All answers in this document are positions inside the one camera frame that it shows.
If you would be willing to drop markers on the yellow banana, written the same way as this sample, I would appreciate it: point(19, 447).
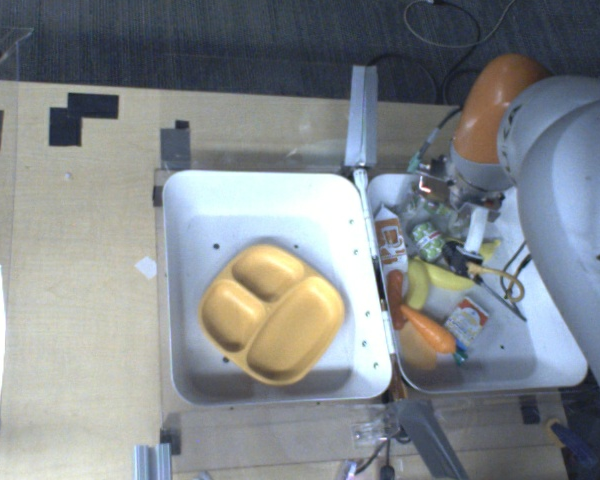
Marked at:
point(447, 279)
point(418, 288)

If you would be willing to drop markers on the orange and white carton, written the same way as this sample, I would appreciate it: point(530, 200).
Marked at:
point(389, 238)

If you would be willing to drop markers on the green and white packet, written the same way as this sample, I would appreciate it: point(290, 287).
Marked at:
point(427, 240)

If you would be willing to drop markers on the red sausage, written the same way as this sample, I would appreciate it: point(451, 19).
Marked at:
point(395, 298)

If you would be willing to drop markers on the clear plastic bottle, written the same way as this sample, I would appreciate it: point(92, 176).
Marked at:
point(412, 208)

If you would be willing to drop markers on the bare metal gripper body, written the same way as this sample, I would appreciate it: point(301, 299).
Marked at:
point(437, 180)

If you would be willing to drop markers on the small white printed carton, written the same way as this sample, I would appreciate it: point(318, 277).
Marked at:
point(466, 322)

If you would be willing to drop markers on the orange carrot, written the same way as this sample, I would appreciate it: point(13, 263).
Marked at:
point(430, 332)

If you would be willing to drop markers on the black cylinder on white bracket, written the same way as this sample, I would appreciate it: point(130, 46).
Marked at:
point(461, 259)

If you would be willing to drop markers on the yellow divided plate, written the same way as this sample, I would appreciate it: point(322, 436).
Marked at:
point(295, 328)

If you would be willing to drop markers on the white plastic tray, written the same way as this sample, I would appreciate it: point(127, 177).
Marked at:
point(260, 203)
point(510, 353)

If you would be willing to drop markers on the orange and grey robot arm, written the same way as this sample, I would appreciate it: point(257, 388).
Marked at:
point(560, 193)

